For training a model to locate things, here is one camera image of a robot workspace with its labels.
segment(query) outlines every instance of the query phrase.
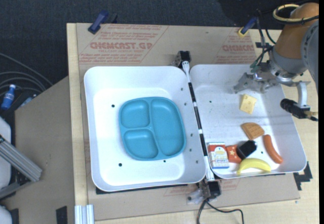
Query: yellow banana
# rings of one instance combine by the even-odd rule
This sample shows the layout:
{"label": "yellow banana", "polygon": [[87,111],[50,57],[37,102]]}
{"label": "yellow banana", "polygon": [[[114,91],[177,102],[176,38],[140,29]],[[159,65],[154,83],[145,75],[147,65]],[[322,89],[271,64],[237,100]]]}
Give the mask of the yellow banana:
{"label": "yellow banana", "polygon": [[257,158],[245,158],[239,164],[239,168],[236,171],[236,174],[240,175],[241,171],[248,168],[257,168],[267,172],[271,172],[271,166],[267,162]]}

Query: blue bottle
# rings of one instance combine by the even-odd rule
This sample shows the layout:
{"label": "blue bottle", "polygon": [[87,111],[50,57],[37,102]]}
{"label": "blue bottle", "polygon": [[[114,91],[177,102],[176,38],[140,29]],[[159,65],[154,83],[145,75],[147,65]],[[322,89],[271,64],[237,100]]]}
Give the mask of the blue bottle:
{"label": "blue bottle", "polygon": [[9,91],[5,94],[4,100],[1,104],[1,109],[7,110],[10,108],[15,98],[15,89],[16,89],[16,85],[10,84]]}

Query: hot dog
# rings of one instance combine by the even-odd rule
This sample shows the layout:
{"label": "hot dog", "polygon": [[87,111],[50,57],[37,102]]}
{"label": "hot dog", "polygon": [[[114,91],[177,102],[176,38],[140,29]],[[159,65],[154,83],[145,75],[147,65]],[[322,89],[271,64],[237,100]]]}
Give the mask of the hot dog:
{"label": "hot dog", "polygon": [[282,157],[277,153],[277,151],[274,149],[271,136],[270,135],[264,135],[263,136],[263,142],[265,149],[267,150],[268,154],[270,155],[271,159],[276,162],[277,164],[281,164],[284,160]]}

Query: black floor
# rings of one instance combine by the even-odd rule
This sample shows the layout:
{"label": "black floor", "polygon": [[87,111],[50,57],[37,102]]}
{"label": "black floor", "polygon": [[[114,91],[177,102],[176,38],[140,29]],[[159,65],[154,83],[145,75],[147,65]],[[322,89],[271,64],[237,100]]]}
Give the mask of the black floor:
{"label": "black floor", "polygon": [[[269,11],[280,4],[300,1],[303,0],[0,0],[0,54],[31,67],[54,84],[68,72],[66,23],[94,22],[101,10],[117,13],[117,22],[123,24],[243,26],[257,9]],[[264,14],[262,23],[269,29],[282,28],[270,13]],[[8,72],[36,76],[8,57],[0,56],[0,63],[0,95],[9,83],[28,85],[25,80],[15,80],[23,75]],[[45,88],[49,86],[36,77]]]}

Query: yellow sponge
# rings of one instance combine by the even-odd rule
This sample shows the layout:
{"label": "yellow sponge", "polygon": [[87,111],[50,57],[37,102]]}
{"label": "yellow sponge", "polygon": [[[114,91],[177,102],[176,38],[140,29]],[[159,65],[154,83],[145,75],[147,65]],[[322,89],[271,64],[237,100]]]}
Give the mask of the yellow sponge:
{"label": "yellow sponge", "polygon": [[246,113],[252,114],[256,102],[257,102],[256,98],[248,94],[244,94],[239,109]]}

